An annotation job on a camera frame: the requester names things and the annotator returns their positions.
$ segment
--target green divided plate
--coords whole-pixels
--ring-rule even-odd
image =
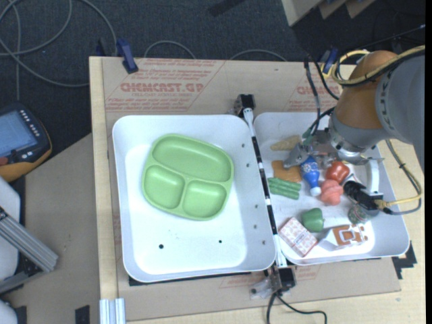
[[[216,217],[225,207],[234,178],[231,157],[215,145],[167,134],[152,145],[142,191],[152,206],[196,220]]]

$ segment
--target white tray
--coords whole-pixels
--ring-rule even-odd
[[[234,163],[224,210],[194,221],[152,207],[141,175],[153,142],[182,134],[222,148]],[[232,115],[130,115],[113,127],[124,266],[144,283],[267,269],[273,234],[246,123]]]
[[[316,113],[263,113],[256,117],[254,121],[256,139],[268,178],[273,176],[271,162],[284,160],[289,155],[287,151],[272,151],[270,146],[295,134],[302,135],[315,121],[316,117]],[[320,123],[320,128],[324,128],[327,125],[328,119],[323,119]],[[381,157],[377,148],[369,151],[366,156]],[[365,167],[350,166],[350,168],[356,179],[366,184],[367,175]],[[383,163],[379,164],[379,191],[384,193],[385,200],[395,200],[394,192]],[[315,234],[318,239],[325,235],[327,228],[350,223],[347,213],[352,203],[346,196],[342,196],[341,203],[338,206],[325,206],[323,202],[309,194],[309,187],[304,182],[298,200],[271,194],[271,203],[278,227],[281,227],[289,217],[301,220],[303,212],[314,207],[320,207],[325,219],[325,229],[321,234]],[[392,209],[399,211],[398,207],[392,207]],[[316,246],[305,257],[300,257],[281,239],[281,249],[287,260],[292,263],[297,265],[312,265],[398,256],[404,254],[409,247],[408,232],[406,231],[404,220],[400,215],[392,216],[380,213],[367,222],[364,227],[368,241],[359,246],[352,246],[335,252],[329,252],[320,246]]]

